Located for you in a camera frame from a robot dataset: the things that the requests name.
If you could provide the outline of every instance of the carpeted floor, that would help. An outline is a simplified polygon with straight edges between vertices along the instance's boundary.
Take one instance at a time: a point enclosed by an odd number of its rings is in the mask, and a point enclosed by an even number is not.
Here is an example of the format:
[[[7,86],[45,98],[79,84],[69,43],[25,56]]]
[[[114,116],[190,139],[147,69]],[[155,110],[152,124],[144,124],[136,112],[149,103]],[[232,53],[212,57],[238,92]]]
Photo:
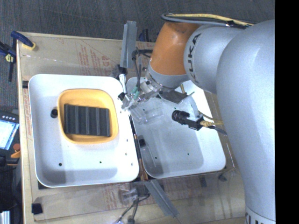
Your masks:
[[[122,39],[126,21],[136,21],[138,34],[149,29],[154,41],[163,13],[210,13],[247,21],[275,18],[275,0],[0,0],[0,41],[12,44],[13,30]],[[0,110],[18,109],[17,78],[8,82],[9,63],[0,57]],[[0,201],[10,205],[4,189],[12,172],[0,168]]]

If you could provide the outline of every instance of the robotic arm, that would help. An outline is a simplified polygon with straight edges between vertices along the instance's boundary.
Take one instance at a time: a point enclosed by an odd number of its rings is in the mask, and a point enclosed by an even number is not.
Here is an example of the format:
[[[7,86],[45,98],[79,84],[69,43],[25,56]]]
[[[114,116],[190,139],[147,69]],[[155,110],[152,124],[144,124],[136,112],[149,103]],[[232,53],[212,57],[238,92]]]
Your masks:
[[[246,222],[273,224],[275,21],[227,24],[167,21],[137,102],[157,94],[179,102],[174,90],[186,80],[217,94],[244,183]]]

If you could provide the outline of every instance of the white tray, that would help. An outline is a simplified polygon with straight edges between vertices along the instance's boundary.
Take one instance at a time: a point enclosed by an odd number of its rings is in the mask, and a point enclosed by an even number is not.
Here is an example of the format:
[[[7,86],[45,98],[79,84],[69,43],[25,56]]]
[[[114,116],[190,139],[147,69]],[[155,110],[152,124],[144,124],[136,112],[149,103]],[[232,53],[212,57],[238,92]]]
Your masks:
[[[136,77],[127,82],[128,92],[136,84]],[[211,117],[211,112],[202,89],[191,81],[184,82],[187,94],[195,92],[198,110]],[[154,178],[168,178],[219,171],[225,167],[226,159],[217,131],[201,128],[190,129],[172,120],[174,110],[193,113],[189,102],[174,104],[167,100],[152,98],[141,105],[142,109],[156,110],[162,117],[149,119],[146,124],[133,120],[138,139],[144,138],[146,146],[141,156],[146,172]]]
[[[58,118],[50,116],[61,92],[99,89],[113,99],[119,133],[108,143],[80,145],[67,141]],[[121,110],[121,83],[112,77],[35,75],[29,81],[36,176],[46,187],[130,182],[139,173],[128,113]]]

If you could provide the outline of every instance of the yellow container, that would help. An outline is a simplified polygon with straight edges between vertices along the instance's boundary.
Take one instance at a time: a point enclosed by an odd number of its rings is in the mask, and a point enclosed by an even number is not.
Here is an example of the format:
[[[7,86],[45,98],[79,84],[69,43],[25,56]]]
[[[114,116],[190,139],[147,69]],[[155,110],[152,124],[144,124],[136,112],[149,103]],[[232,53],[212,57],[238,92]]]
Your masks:
[[[110,137],[64,133],[64,105],[79,105],[109,109]],[[64,137],[75,144],[98,144],[113,140],[118,134],[118,122],[114,102],[105,91],[96,89],[72,89],[63,91],[58,97],[59,125]]]

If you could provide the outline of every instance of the screen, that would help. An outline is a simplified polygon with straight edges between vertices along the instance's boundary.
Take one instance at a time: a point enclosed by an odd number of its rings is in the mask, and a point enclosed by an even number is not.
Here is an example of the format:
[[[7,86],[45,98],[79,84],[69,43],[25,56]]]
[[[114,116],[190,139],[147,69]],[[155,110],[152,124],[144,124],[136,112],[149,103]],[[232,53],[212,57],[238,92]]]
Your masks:
[[[0,148],[9,150],[18,128],[18,123],[0,119]]]

